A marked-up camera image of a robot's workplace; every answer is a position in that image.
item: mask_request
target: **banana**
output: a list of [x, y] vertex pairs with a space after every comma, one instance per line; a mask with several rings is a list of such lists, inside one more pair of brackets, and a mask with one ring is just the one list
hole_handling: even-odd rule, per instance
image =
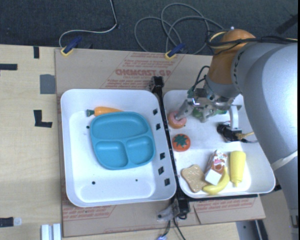
[[223, 190], [227, 186], [229, 181], [230, 181], [230, 177], [228, 174], [228, 168], [225, 167], [223, 170], [222, 177], [221, 177], [220, 181], [218, 182], [218, 184], [217, 185], [212, 185], [212, 184], [205, 185], [202, 188], [202, 190], [204, 192], [207, 192], [208, 194], [214, 195], [214, 194], [219, 193], [221, 190]]

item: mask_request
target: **white tray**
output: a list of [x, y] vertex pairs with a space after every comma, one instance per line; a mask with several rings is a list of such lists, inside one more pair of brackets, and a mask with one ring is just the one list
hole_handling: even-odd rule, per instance
[[[163, 103], [167, 118], [170, 112], [177, 111], [180, 108], [186, 98], [186, 90], [171, 90], [164, 95]], [[245, 111], [243, 97], [239, 95], [233, 104], [242, 105], [242, 108], [238, 111], [239, 127], [242, 129], [242, 132], [252, 132]], [[210, 117], [205, 123], [201, 123], [199, 119], [193, 116], [188, 116], [183, 128], [173, 129], [169, 127], [171, 139], [176, 134], [186, 134], [191, 140], [191, 146], [187, 151], [173, 151], [180, 187], [189, 197], [210, 198], [214, 196], [261, 194], [268, 193], [274, 189], [276, 184], [275, 176], [259, 143], [243, 143], [239, 141], [226, 143], [223, 137], [217, 133], [217, 125], [229, 120], [229, 113]], [[253, 140], [255, 136], [249, 136], [249, 139]], [[181, 170], [197, 164], [204, 171], [209, 156], [216, 149], [228, 155], [234, 150], [244, 151], [246, 153], [246, 164], [242, 182], [238, 187], [233, 187], [233, 184], [229, 182], [226, 188], [217, 195], [208, 195], [202, 190], [197, 193], [192, 192], [187, 182], [181, 176]]]
[[[109, 170], [95, 156], [86, 110], [104, 106], [136, 112], [148, 121], [154, 159], [143, 166]], [[146, 90], [71, 89], [61, 97], [66, 194], [79, 207], [162, 201], [176, 192], [176, 181], [158, 99]]]

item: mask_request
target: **wooden surface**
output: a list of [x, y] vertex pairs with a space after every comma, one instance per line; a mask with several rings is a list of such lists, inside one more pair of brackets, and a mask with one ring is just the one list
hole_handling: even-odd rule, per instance
[[[0, 240], [40, 239], [43, 224], [62, 223], [57, 97], [40, 94], [40, 75], [55, 75], [54, 48], [0, 45], [0, 64], [17, 64], [17, 71], [0, 71], [0, 218], [22, 219], [22, 225], [0, 228]], [[35, 127], [34, 110], [52, 128]], [[72, 240], [155, 240], [164, 230], [145, 230]], [[238, 240], [236, 223], [181, 227], [187, 240]], [[169, 240], [182, 239], [175, 228]]]

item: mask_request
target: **yellow bottle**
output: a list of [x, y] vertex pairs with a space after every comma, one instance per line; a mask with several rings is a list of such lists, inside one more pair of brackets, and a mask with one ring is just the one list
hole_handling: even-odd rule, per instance
[[230, 153], [230, 180], [235, 187], [242, 182], [246, 162], [246, 153], [243, 151], [232, 151]]

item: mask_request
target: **cardboard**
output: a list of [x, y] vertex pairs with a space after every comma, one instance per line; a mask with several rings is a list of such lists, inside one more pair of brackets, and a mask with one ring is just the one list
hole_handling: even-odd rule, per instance
[[[157, 213], [169, 200], [81, 208], [74, 206], [65, 191], [63, 138], [61, 128], [61, 95], [70, 89], [137, 89], [149, 88], [152, 76], [162, 76], [163, 93], [187, 90], [195, 82], [211, 56], [177, 54], [167, 61], [163, 53], [75, 49], [64, 57], [55, 49], [55, 76], [58, 106], [59, 152], [62, 186], [63, 236], [85, 236], [114, 232], [164, 229], [166, 221], [157, 220]], [[194, 201], [187, 219], [180, 226], [195, 226], [243, 220], [264, 219], [259, 196], [252, 198]]]

